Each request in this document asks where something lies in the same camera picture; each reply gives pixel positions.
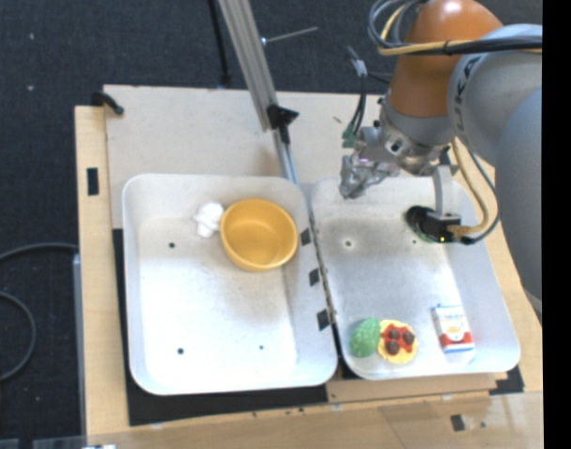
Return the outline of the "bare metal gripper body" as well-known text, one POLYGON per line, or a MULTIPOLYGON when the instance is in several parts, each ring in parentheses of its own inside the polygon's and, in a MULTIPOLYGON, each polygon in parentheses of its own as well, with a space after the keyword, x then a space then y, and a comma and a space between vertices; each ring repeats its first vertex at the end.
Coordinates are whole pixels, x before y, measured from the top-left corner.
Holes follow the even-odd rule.
POLYGON ((447 145, 447 129, 363 126, 350 139, 352 177, 390 177, 400 171, 413 176, 429 176, 447 145))

